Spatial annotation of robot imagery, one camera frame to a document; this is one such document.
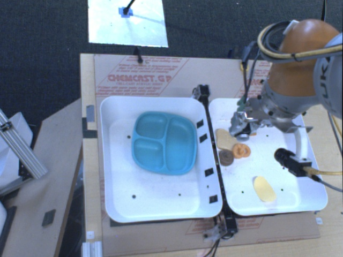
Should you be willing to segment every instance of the white tray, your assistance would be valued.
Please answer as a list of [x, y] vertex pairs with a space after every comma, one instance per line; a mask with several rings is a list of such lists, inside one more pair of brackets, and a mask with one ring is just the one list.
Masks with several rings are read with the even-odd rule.
[[[146, 111], [177, 114], [191, 120], [195, 127], [203, 121], [197, 128], [198, 150], [191, 171], [162, 175], [135, 164], [131, 136], [136, 119]], [[205, 218], [220, 212], [222, 197], [206, 113], [200, 102], [191, 98], [111, 96], [102, 101], [100, 117], [105, 205], [113, 220], [127, 223]], [[199, 143], [204, 134], [207, 139]]]
[[[210, 115], [213, 131], [230, 127], [230, 120], [237, 109], [238, 99], [215, 99], [210, 103]], [[294, 120], [303, 125], [302, 117]], [[278, 148], [295, 153], [295, 137], [284, 134], [275, 127], [260, 128], [256, 136], [251, 136], [246, 144], [251, 149], [248, 158], [235, 159], [228, 167], [221, 165], [226, 198], [230, 208], [243, 216], [290, 213], [321, 210], [327, 204], [324, 186], [308, 177], [295, 177], [282, 169], [274, 159]], [[312, 166], [318, 169], [312, 147], [309, 142], [308, 158]], [[262, 202], [253, 188], [253, 179], [263, 176], [274, 189], [277, 199], [274, 202]]]

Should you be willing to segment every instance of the blue divided plate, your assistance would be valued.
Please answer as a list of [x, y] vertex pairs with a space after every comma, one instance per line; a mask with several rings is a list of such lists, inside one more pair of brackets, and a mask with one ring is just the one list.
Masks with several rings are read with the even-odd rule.
[[191, 121], [164, 112], [145, 112], [135, 123], [132, 157], [143, 169], [168, 175], [192, 169], [197, 154], [197, 132]]

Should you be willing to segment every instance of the black post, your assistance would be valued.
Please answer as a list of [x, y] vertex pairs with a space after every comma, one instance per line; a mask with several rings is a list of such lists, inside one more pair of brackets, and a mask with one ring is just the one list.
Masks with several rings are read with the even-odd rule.
[[126, 8], [123, 9], [123, 13], [124, 13], [125, 15], [128, 15], [129, 9], [130, 9], [130, 7], [132, 6], [132, 4], [134, 3], [134, 1], [135, 1], [135, 0], [131, 0], [131, 2], [129, 3], [129, 5], [128, 5]]

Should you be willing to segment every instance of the black carpet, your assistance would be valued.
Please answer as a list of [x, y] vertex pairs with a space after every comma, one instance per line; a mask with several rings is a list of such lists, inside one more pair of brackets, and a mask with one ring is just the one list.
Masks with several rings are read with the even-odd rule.
[[[266, 25], [317, 18], [323, 0], [162, 0], [169, 48], [145, 55], [225, 58]], [[87, 0], [0, 0], [0, 108], [33, 125], [80, 98], [79, 54], [131, 54], [133, 47], [88, 43]], [[327, 22], [342, 30], [342, 0]]]

